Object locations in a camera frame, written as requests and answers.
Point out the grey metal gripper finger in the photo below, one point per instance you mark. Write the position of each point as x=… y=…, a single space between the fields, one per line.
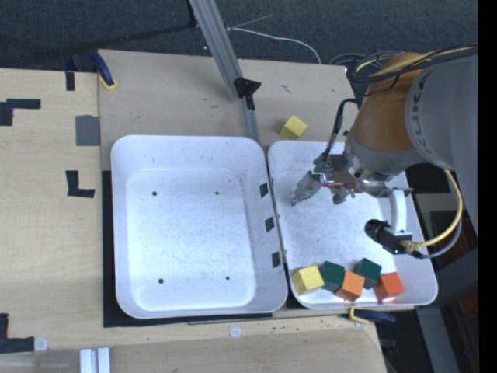
x=341 y=196
x=306 y=189

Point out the black cylinder on white bracket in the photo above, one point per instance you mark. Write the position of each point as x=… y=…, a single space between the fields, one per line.
x=388 y=237

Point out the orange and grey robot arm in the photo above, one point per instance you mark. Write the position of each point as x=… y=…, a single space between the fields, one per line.
x=388 y=119

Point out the green cube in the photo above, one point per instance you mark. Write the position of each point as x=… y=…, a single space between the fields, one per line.
x=332 y=273
x=369 y=271

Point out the orange cube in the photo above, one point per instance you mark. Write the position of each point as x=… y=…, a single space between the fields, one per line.
x=389 y=286
x=351 y=285

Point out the yellow cube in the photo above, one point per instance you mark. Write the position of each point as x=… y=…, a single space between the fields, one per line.
x=292 y=127
x=308 y=280

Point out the pale wood board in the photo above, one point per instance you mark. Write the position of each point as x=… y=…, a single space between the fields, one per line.
x=174 y=99

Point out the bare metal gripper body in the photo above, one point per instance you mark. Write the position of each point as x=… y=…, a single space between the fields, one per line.
x=343 y=175

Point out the white plastic tray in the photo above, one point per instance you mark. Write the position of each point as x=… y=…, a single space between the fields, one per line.
x=190 y=231
x=330 y=231

